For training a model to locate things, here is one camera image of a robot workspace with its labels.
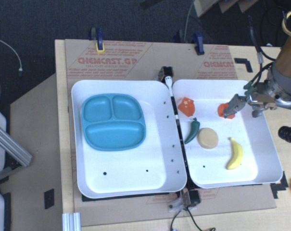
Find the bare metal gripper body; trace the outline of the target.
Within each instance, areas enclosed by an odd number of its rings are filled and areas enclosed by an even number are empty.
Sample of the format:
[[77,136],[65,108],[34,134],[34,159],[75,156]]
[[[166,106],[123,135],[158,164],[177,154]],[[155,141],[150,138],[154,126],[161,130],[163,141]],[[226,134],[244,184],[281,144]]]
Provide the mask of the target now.
[[284,108],[291,110],[291,81],[278,83],[265,80],[254,83],[246,90],[247,103],[264,109]]

